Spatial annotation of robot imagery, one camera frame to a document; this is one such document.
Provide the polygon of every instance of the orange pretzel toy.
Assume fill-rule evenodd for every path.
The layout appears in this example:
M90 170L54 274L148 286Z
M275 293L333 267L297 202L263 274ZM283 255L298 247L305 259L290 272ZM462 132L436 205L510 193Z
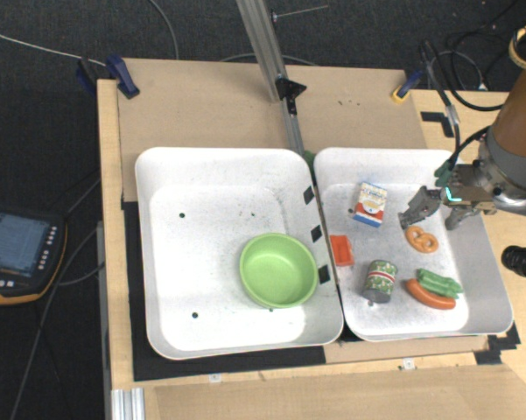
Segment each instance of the orange pretzel toy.
M409 244L418 252L430 254L438 250L438 240L433 234L428 234L420 227L410 226L404 232Z

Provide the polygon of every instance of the toy can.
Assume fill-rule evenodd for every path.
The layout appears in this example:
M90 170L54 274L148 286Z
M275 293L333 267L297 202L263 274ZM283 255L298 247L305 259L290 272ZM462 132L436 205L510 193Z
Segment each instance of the toy can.
M374 260L368 266L368 276L362 295L370 302L386 304L391 300L397 272L398 269L392 262Z

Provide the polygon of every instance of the black carpet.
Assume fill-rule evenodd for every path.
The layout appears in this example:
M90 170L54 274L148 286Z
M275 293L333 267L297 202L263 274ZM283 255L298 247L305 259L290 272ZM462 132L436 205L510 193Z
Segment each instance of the black carpet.
M235 0L155 1L171 22L179 59L216 61L250 53ZM278 15L327 5L279 17L277 23L283 54L322 66L410 74L420 67L423 39L443 52L448 37L478 30L463 39L459 51L482 71L483 84L509 91L519 74L505 52L514 30L526 25L526 0L267 3ZM146 0L0 0L0 33L99 61L111 53L176 58L170 30ZM478 88L476 69L458 64L463 88ZM77 59L0 38L1 204L63 214L97 179L95 98L76 80L76 67ZM101 217L97 187L68 219L68 254ZM82 276L96 264L92 240L67 278ZM0 420L11 413L46 300L0 308ZM56 293L17 419L88 420L103 418L103 412L98 284L90 278Z

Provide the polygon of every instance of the black tape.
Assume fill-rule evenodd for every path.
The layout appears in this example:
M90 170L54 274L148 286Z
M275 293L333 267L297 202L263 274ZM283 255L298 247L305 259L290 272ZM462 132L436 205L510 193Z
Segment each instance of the black tape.
M484 352L474 352L474 358L479 365L501 364L501 351L516 350L517 346L521 343L514 322L506 332L506 336L499 338L493 334L488 335L488 350Z
M319 268L319 283L325 284L331 279L331 274L329 273L329 267L327 265L321 266Z
M441 123L441 128L444 130L444 136L447 138L454 138L452 125L449 123L449 118L447 118L443 112L420 112L423 122L435 122Z
M307 187L307 190L304 191L304 201L305 201L305 204L309 204L313 198L315 197L315 194L313 193L313 189L308 186Z
M323 232L321 232L321 226L317 226L312 230L312 240L313 242L316 242L321 236L323 236Z

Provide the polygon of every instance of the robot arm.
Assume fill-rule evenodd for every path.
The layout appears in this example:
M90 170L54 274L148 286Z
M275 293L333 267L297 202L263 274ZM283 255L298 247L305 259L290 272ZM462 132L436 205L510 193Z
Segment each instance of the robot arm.
M455 164L455 153L435 172L435 190L421 187L399 214L402 229L434 214L441 204L452 208L448 230L480 212L498 210L526 216L526 70L504 102L494 123L469 137L480 142L472 164Z

